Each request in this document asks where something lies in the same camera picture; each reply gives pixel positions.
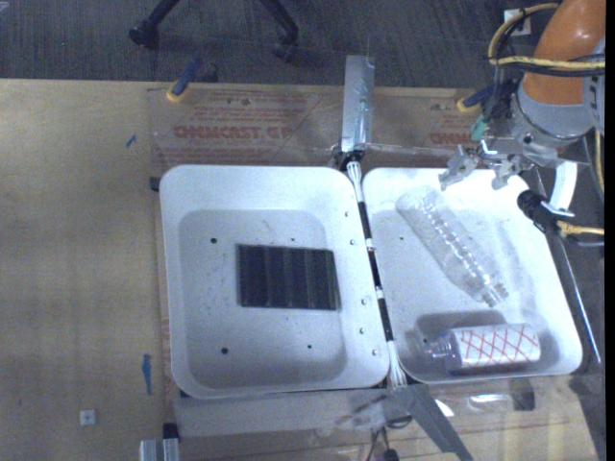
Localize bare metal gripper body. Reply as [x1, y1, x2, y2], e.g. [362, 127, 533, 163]
[479, 115, 581, 169]

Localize clear plastic bottle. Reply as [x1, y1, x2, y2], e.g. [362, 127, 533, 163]
[394, 184, 510, 308]

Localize white plastic tray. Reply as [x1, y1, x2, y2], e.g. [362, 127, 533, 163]
[158, 162, 392, 400]
[360, 166, 584, 385]

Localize thin black and white rod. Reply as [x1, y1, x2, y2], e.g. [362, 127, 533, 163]
[345, 159, 408, 389]

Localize bottle with red lattice label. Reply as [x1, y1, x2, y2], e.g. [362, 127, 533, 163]
[421, 322, 543, 373]

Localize black ribbed rectangular pack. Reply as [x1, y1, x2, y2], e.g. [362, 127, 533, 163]
[234, 243, 342, 312]

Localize brown cardboard board, red print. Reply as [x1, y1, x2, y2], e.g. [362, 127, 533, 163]
[146, 82, 605, 461]

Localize black cylinder on white bracket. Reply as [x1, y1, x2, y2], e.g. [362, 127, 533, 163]
[516, 160, 578, 233]

